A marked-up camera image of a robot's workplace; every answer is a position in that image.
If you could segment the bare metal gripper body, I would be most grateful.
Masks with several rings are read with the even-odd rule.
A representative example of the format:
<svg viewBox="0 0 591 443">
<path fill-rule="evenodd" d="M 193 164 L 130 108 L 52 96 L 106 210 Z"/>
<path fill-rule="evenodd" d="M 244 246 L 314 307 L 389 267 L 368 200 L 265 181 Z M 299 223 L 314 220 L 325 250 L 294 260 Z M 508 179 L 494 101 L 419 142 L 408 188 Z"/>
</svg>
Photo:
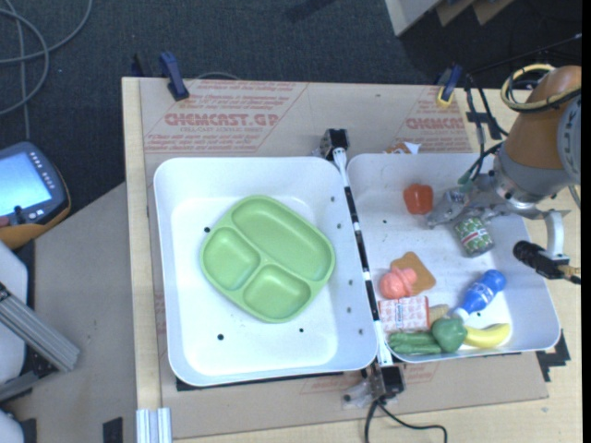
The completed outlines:
<svg viewBox="0 0 591 443">
<path fill-rule="evenodd" d="M 551 210 L 538 204 L 558 192 L 558 176 L 549 172 L 519 175 L 519 182 L 505 172 L 464 174 L 463 192 L 466 194 L 464 212 L 484 222 L 495 217 L 516 214 L 528 220 L 544 220 Z"/>
</svg>

